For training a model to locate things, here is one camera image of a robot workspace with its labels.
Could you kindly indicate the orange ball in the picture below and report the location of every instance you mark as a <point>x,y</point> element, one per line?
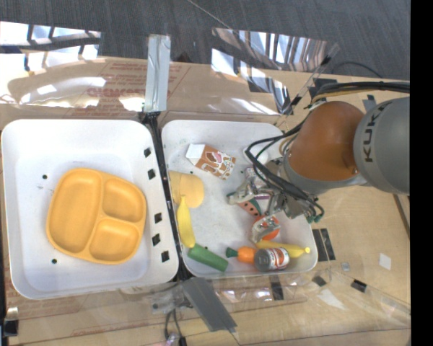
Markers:
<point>272,233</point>

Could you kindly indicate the green toy cucumber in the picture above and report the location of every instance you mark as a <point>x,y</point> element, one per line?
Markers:
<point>207,258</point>

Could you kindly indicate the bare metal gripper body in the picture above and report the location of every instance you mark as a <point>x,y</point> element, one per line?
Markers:
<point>287,204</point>

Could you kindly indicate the orange divided plate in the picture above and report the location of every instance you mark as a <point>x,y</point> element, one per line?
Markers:
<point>94,216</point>

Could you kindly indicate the red and white can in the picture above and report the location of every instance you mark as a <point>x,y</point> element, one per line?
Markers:
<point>274,259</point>

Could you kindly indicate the orange carrot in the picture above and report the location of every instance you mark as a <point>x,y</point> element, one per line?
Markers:
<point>246,254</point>

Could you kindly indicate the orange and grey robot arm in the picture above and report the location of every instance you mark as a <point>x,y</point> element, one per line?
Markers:
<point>324,142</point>

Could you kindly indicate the pink watermelon slice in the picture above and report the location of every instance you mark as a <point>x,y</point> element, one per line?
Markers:
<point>250,207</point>

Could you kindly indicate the brown and white carton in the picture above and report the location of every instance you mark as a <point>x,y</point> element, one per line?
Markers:
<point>214,161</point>

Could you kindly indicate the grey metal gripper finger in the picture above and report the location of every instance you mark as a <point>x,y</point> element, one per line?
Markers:
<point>242,195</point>
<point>262,227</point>

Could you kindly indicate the tan toy bread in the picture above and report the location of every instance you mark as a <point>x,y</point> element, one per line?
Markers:
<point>191,189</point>

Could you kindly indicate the yellow banana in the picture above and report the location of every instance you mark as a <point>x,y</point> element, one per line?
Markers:
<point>294,249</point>
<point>185,223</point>

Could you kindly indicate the white plastic tray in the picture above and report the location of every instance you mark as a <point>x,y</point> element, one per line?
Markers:
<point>32,193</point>
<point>220,225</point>

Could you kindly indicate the brown cardboard board, red print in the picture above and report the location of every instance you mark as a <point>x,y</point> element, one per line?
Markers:
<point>209,85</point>

